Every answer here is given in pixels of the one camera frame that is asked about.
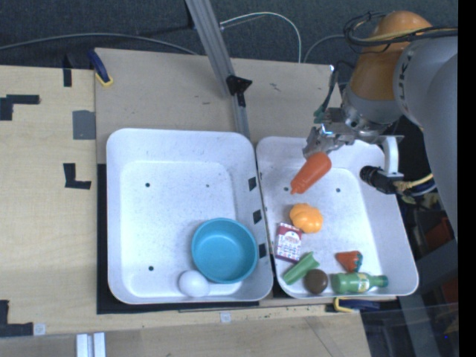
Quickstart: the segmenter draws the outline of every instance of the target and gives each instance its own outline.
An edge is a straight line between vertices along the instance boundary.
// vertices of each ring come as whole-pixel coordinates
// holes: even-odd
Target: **bottle label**
[[[359,274],[358,275],[358,286],[357,286],[357,292],[362,293],[366,292],[370,289],[370,281],[369,278],[365,274]]]

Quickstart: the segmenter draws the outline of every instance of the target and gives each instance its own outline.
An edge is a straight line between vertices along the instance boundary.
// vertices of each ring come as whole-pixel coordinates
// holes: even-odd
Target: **white cable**
[[[312,45],[309,50],[307,51],[306,55],[304,56],[303,63],[306,63],[307,57],[311,54],[311,51],[318,45],[320,45],[322,42],[327,41],[328,39],[343,39],[345,36],[343,34],[333,34],[331,36],[324,37],[323,39],[320,39],[319,41],[315,42],[314,45]]]
[[[279,17],[283,20],[286,20],[294,29],[295,29],[295,32],[297,34],[297,41],[298,41],[298,56],[297,56],[297,62],[300,63],[300,58],[301,58],[301,40],[300,40],[300,34],[299,34],[299,30],[298,28],[296,28],[296,25],[290,20],[288,19],[287,17],[283,16],[283,15],[280,15],[279,13],[273,13],[273,12],[255,12],[255,13],[248,13],[248,14],[245,14],[245,15],[242,15],[242,16],[238,16],[238,17],[234,17],[232,19],[228,19],[228,20],[225,20],[225,21],[222,21],[220,22],[220,27],[222,30],[224,30],[226,28],[226,25],[230,22],[235,22],[235,21],[239,21],[239,20],[242,20],[242,19],[247,19],[248,17],[252,17],[252,16],[276,16],[276,17]]]

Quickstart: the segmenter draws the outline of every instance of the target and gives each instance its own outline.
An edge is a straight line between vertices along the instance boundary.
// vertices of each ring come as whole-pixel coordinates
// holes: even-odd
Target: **black mat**
[[[107,280],[107,196],[106,165],[97,165],[97,314],[155,312],[177,309],[220,309],[258,306],[252,302],[127,304],[109,289]]]

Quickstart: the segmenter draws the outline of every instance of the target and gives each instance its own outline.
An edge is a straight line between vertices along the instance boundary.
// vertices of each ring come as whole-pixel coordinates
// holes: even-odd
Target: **green bottle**
[[[370,275],[365,272],[349,272],[334,274],[331,277],[332,290],[336,294],[345,294],[347,292],[359,293],[366,292],[372,287],[388,286],[386,275]]]

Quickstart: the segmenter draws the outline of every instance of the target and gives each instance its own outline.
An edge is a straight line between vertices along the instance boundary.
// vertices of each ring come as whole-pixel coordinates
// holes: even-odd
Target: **table surface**
[[[115,79],[109,88],[90,70],[71,70],[72,86],[65,87],[62,69],[0,66],[0,97],[41,99],[39,105],[15,104],[12,121],[0,121],[0,299],[10,301],[8,323],[44,324],[51,335],[218,324],[224,309],[96,313],[97,164],[105,161],[109,134],[124,126],[233,131],[231,100],[219,94],[206,57],[97,52]],[[307,136],[312,113],[327,94],[328,66],[233,63],[237,75],[254,81],[245,94],[254,144],[268,135]],[[147,67],[152,70],[141,80],[121,71]],[[334,93],[331,104],[339,100]],[[157,105],[168,116],[150,120]],[[73,136],[72,113],[82,110],[96,114],[96,139]],[[75,163],[76,179],[91,181],[90,189],[65,188],[64,163]],[[258,307],[225,311],[232,322],[327,318],[331,314],[320,303],[270,295]],[[360,317],[355,327],[368,356]]]

